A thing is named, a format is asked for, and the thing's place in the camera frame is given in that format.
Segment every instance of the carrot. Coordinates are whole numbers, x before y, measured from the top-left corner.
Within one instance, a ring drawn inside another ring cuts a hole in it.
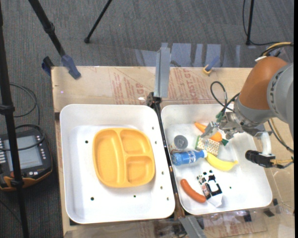
[[[206,201],[206,197],[193,190],[186,179],[182,179],[180,184],[184,192],[195,201],[199,203],[204,203]]]
[[[205,132],[205,128],[206,128],[206,125],[204,124],[201,124],[201,123],[198,123],[197,121],[194,123],[194,125],[201,131],[201,132]],[[214,135],[212,135],[210,137],[210,139],[216,141],[216,142],[220,142],[223,140],[222,138],[222,134],[220,132],[216,132]]]

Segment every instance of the tripod leg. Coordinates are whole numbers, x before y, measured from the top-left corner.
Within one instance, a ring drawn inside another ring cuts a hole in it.
[[[46,16],[45,11],[43,10],[41,4],[39,3],[39,0],[28,0],[28,1],[31,7],[33,8],[33,10],[35,11],[37,17],[39,18],[42,26],[44,27],[45,32],[49,35],[56,50],[60,54],[63,65],[68,67],[70,69],[69,73],[72,75],[72,77],[77,79],[78,77],[81,76],[81,74],[77,70],[73,59],[65,53],[63,47],[61,46],[59,39],[55,35],[54,25],[48,20],[48,17]]]
[[[6,51],[4,45],[4,37],[3,37],[3,19],[1,13],[1,5],[0,5],[0,92],[2,104],[0,105],[0,113],[5,116],[7,134],[9,139],[9,147],[10,154],[12,158],[13,171],[14,171],[14,179],[11,181],[11,185],[16,187],[18,193],[18,202],[20,209],[20,216],[22,221],[22,229],[23,235],[25,238],[29,237],[28,231],[28,223],[26,217],[26,207],[23,196],[23,180],[20,169],[20,162],[18,156],[18,147],[17,147],[17,137],[15,130],[15,122],[13,112],[15,111],[15,107],[12,102],[11,92],[10,92],[10,83],[8,77],[8,68],[7,68],[7,60],[6,60]]]
[[[94,26],[92,27],[91,31],[89,32],[88,36],[84,39],[85,43],[89,43],[90,42],[90,37],[93,34],[95,28],[97,27],[97,25],[99,24],[101,18],[103,17],[104,13],[106,12],[107,8],[109,7],[110,3],[112,2],[112,0],[108,0],[103,11],[100,13],[98,19],[96,20]]]
[[[253,6],[254,6],[254,0],[251,0],[246,45],[250,45],[250,43],[251,43],[251,41],[250,41],[250,32],[251,32],[251,24],[252,24]]]

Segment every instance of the wooden table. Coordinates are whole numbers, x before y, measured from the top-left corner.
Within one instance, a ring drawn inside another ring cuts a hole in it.
[[[70,225],[65,209],[64,180],[61,152],[61,135],[58,114],[68,104],[127,104],[144,105],[146,97],[154,91],[155,67],[100,67],[78,66],[81,77],[72,78],[65,67],[53,67],[51,70],[53,104],[56,114],[55,128],[57,140],[58,173],[60,182],[63,233],[65,237],[82,237],[98,234],[101,237],[130,237],[153,238],[158,237],[157,227],[173,225],[170,220],[143,221],[135,223],[108,223],[106,225]],[[175,67],[170,70],[168,98],[163,98],[162,107],[170,104],[210,104],[216,103],[210,92],[210,85],[220,81],[228,98],[238,93],[251,68],[214,68],[210,75],[202,72],[202,68]],[[223,91],[213,87],[214,94],[223,100]],[[279,119],[274,119],[276,127],[284,141],[292,149],[294,143],[288,125]],[[271,136],[272,153],[277,159],[291,157],[274,136]],[[258,150],[261,145],[255,141]],[[224,221],[221,225],[215,223],[214,216],[203,216],[204,232],[207,237],[228,237],[252,233],[251,237],[294,237],[294,165],[285,169],[265,169],[270,183],[274,204],[267,209],[252,211],[252,221],[236,224],[229,221],[232,213],[223,213]]]

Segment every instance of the white tray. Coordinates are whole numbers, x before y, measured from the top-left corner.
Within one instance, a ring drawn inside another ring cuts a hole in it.
[[[195,121],[207,125],[216,121],[216,114],[222,107],[219,104],[208,105],[169,105],[162,109],[161,119],[168,145],[177,135],[187,138],[187,150],[195,147],[197,136],[201,135],[194,125]],[[256,150],[253,137],[244,133],[237,133],[226,146],[221,145],[218,158],[226,161],[238,160],[230,171],[220,171],[212,167],[207,160],[198,159],[195,163],[173,166],[179,197],[183,208],[194,215],[237,211],[250,208],[261,208],[269,205],[272,191],[263,167],[245,158],[247,150]],[[216,182],[220,185],[223,198],[222,205],[215,207],[208,201],[198,203],[183,191],[181,179],[186,179],[191,187],[202,194],[197,176],[202,172],[212,170]]]
[[[158,117],[142,105],[77,105],[60,113],[65,204],[68,216],[80,224],[169,217],[175,208],[174,194]],[[112,188],[96,175],[92,141],[101,129],[130,127],[150,139],[155,175],[147,184]]]

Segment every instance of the display screen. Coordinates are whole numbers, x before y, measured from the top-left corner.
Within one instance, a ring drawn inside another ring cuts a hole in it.
[[[36,138],[34,136],[26,136],[26,137],[19,137],[17,138],[17,145],[18,148],[25,148],[30,145],[33,145],[36,143]],[[9,140],[4,140],[4,145],[6,149],[10,149],[9,146]],[[10,171],[13,171],[13,165],[11,161],[11,153],[10,151],[6,152],[9,169]],[[42,165],[42,160],[40,158],[40,153],[37,146],[34,146],[32,148],[18,151],[19,154],[19,163],[21,169],[31,168]]]

